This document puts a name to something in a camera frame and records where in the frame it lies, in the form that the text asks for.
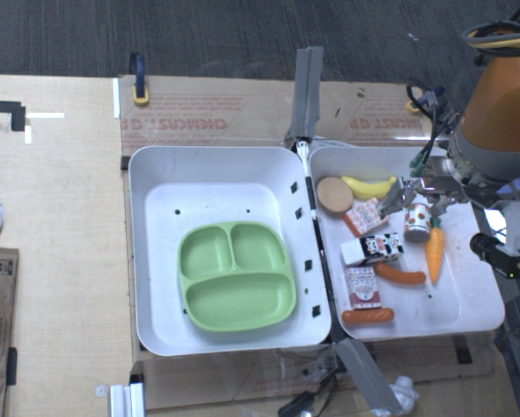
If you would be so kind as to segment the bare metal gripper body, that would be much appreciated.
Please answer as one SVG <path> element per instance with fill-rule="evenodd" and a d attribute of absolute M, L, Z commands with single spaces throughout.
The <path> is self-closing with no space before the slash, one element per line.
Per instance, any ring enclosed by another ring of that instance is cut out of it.
<path fill-rule="evenodd" d="M 470 202 L 462 183 L 465 176 L 472 176 L 468 161 L 457 149 L 439 154 L 437 149 L 423 150 L 415 165 L 418 183 L 416 191 L 431 202 Z"/>

